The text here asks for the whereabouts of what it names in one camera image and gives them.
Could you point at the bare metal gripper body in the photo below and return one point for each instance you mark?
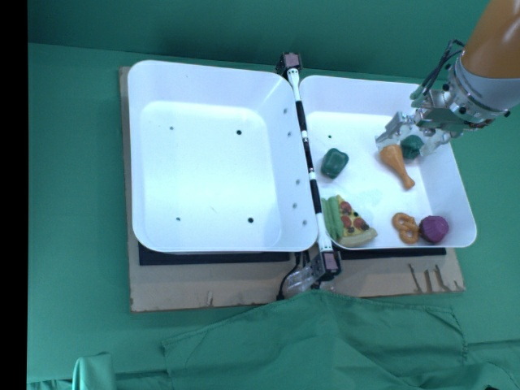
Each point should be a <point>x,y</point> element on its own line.
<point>440,114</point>

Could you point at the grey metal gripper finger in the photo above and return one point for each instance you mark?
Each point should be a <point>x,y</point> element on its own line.
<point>438,141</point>
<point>396,128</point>

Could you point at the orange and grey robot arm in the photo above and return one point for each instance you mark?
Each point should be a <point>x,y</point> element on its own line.
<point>491,35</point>

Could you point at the green broccoli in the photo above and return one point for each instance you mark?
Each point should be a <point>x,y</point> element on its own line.
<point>411,147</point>

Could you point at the orange chicken drumstick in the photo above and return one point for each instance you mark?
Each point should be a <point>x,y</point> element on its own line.
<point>393,157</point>

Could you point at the white plastic tray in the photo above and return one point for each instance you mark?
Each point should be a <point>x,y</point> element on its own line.
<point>203,169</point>
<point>365,173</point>

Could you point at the green bell pepper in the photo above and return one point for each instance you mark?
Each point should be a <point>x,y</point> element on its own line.
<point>334,163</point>

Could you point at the purple cabbage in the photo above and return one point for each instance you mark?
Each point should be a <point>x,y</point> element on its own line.
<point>434,229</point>

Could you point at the black and white thin rod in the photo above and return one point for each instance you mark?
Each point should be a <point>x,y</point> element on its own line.
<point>301,116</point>

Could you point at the orange pretzel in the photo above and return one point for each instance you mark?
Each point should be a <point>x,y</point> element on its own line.
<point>408,238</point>

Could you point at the pizza slice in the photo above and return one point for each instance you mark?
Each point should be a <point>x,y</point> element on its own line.
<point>354,226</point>

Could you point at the green beans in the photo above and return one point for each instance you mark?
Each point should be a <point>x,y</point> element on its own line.
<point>331,217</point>

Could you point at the green cloth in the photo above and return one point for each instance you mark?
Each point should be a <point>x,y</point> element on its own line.
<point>325,339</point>

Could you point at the brown cardboard board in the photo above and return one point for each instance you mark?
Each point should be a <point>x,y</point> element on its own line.
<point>203,282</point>

